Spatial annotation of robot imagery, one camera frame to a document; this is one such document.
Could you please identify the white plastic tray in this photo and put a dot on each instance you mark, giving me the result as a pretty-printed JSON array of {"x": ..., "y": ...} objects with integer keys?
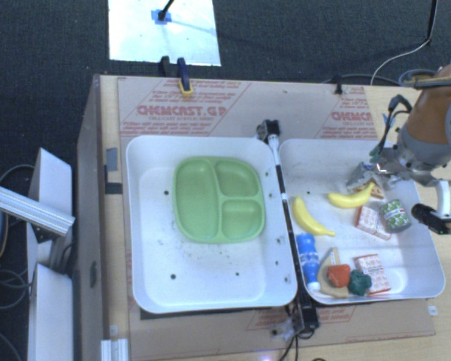
[
  {"x": 161, "y": 261},
  {"x": 409, "y": 269}
]

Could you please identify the brown cardboard board red print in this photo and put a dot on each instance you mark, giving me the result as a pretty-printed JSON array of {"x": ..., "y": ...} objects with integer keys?
[{"x": 225, "y": 107}]

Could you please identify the green broccoli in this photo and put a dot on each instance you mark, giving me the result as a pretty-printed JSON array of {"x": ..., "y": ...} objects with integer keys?
[{"x": 359, "y": 283}]

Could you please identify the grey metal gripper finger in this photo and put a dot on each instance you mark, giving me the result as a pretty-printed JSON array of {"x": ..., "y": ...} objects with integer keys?
[
  {"x": 389, "y": 181},
  {"x": 359, "y": 176}
]

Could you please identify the orange red toy pepper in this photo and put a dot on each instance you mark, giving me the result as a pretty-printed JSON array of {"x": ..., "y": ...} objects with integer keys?
[{"x": 339, "y": 275}]

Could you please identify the red and white carton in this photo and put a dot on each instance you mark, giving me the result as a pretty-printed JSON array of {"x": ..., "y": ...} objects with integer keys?
[
  {"x": 374, "y": 273},
  {"x": 372, "y": 222}
]

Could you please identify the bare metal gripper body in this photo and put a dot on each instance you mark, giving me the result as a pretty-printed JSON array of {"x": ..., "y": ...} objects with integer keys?
[{"x": 402, "y": 164}]

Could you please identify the yellow banana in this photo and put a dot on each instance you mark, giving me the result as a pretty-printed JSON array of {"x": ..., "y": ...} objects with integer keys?
[
  {"x": 349, "y": 200},
  {"x": 306, "y": 216}
]

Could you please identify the black cylinder on white bracket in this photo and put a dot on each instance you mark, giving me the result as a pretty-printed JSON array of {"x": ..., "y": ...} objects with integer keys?
[{"x": 430, "y": 216}]

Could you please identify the green can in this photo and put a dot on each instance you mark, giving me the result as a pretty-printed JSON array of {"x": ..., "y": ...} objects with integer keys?
[{"x": 394, "y": 216}]

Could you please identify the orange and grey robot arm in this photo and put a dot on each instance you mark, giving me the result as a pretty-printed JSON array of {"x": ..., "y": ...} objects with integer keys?
[{"x": 428, "y": 115}]

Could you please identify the thin black and white rod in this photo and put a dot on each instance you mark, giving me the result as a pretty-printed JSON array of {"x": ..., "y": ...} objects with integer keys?
[{"x": 280, "y": 175}]

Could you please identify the red and tan pizza slice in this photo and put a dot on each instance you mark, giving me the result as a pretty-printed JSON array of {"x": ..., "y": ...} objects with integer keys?
[{"x": 377, "y": 192}]

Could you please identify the green divided plate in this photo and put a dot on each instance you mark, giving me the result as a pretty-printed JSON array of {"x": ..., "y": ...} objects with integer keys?
[{"x": 199, "y": 201}]

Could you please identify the tan bread slice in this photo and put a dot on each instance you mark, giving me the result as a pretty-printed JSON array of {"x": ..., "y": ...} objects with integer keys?
[{"x": 329, "y": 290}]

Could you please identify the blue and white bottle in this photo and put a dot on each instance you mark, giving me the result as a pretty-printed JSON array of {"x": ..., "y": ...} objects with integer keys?
[{"x": 308, "y": 256}]

